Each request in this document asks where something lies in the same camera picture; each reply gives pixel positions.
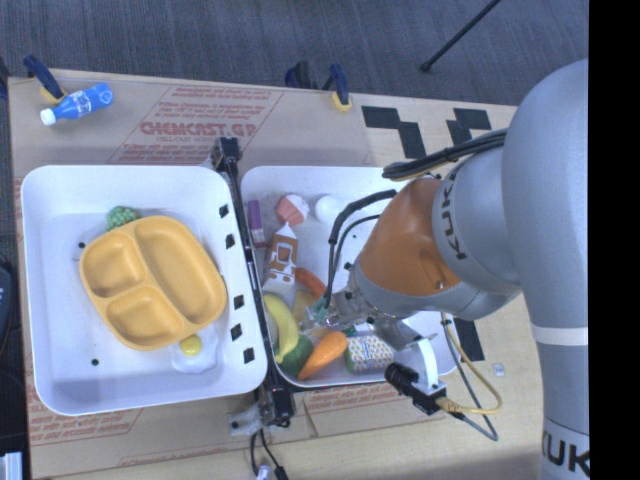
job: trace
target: egg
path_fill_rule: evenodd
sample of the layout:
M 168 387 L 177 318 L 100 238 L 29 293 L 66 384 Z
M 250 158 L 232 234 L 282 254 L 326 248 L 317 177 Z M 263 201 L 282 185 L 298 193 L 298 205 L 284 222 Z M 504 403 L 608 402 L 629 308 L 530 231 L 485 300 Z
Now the egg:
M 169 345 L 171 364 L 182 373 L 200 374 L 216 366 L 218 334 L 214 325 Z
M 322 196 L 316 202 L 314 213 L 323 224 L 333 224 L 338 214 L 344 210 L 345 204 L 333 196 Z

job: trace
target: orange carrot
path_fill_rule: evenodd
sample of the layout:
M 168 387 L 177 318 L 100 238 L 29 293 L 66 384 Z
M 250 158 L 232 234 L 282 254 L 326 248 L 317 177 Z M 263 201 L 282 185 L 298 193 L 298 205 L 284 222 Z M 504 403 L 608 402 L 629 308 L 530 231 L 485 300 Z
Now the orange carrot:
M 304 363 L 298 379 L 304 380 L 337 359 L 347 349 L 347 336 L 342 331 L 331 331 L 313 349 Z
M 318 276 L 304 267 L 296 267 L 295 279 L 297 283 L 309 290 L 316 299 L 322 297 L 327 290 L 327 287 L 320 281 Z

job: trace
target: purple object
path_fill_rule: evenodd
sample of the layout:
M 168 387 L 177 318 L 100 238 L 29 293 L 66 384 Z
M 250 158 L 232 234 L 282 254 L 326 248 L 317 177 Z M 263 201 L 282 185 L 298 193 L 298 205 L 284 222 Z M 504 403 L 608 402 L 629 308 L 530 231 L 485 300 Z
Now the purple object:
M 262 228 L 262 217 L 260 216 L 260 202 L 252 199 L 248 203 L 249 206 L 249 230 L 251 231 L 251 240 L 254 247 L 264 247 L 267 241 L 264 238 L 264 229 Z

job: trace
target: gray carpet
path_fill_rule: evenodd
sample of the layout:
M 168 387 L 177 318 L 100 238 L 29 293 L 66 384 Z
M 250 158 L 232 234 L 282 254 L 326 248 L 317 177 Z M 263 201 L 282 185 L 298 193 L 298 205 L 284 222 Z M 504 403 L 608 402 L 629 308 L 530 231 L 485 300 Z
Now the gray carpet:
M 33 54 L 57 68 L 271 86 L 300 60 L 322 85 L 339 63 L 353 92 L 508 105 L 588 56 L 589 0 L 503 0 L 420 72 L 490 1 L 0 0 L 0 55 L 15 76 Z M 9 133 L 0 101 L 0 254 L 14 268 Z M 20 376 L 15 328 L 0 368 Z M 24 399 L 8 378 L 0 436 L 24 430 Z

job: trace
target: blue bottle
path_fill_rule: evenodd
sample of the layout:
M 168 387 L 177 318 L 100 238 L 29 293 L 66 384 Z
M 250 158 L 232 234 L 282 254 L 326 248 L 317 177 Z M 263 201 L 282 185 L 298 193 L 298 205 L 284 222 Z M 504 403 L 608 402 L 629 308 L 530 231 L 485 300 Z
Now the blue bottle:
M 65 96 L 57 107 L 46 108 L 40 112 L 40 119 L 47 126 L 51 126 L 58 119 L 80 119 L 99 108 L 108 107 L 111 103 L 111 89 L 107 84 L 100 83 Z

